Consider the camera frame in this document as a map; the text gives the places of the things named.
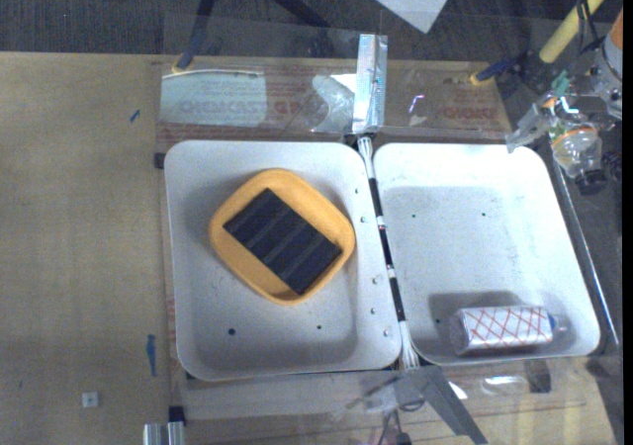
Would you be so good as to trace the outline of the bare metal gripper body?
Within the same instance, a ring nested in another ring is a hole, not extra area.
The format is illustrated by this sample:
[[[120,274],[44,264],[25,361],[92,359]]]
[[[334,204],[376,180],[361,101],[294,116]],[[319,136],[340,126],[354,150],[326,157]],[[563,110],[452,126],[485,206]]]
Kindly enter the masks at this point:
[[[584,74],[575,74],[570,90],[574,109],[622,121],[622,77],[610,64],[595,64]]]

